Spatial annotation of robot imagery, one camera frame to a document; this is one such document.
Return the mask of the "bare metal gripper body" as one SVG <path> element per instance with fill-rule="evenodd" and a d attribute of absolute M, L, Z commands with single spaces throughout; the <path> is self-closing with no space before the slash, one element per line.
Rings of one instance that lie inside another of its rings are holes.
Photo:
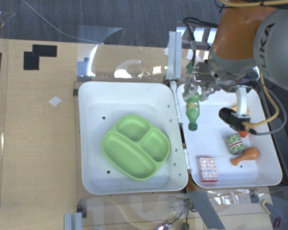
<path fill-rule="evenodd" d="M 237 89 L 237 76 L 223 71 L 213 61 L 206 60 L 197 63 L 192 73 L 194 75 L 193 83 L 206 90 L 235 92 Z"/>

